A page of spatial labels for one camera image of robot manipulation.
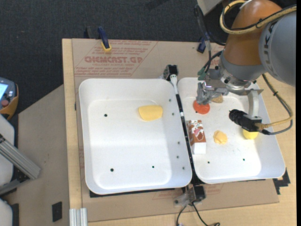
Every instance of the cardboard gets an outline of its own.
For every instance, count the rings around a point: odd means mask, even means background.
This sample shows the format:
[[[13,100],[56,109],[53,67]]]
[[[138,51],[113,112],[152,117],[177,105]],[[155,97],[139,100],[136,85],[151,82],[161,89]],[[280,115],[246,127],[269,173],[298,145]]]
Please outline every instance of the cardboard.
[[[88,78],[159,78],[167,65],[177,65],[178,79],[196,77],[208,60],[208,52],[197,52],[196,42],[110,40],[110,44],[112,50],[105,52],[100,40],[72,39],[82,206],[87,208],[89,222],[177,213],[180,208],[174,205],[174,198],[182,194],[180,188],[90,197],[84,175],[78,88]],[[212,44],[212,54],[222,49]],[[218,58],[211,66],[217,64]],[[198,205],[199,210],[279,202],[272,179],[204,187],[206,199]]]

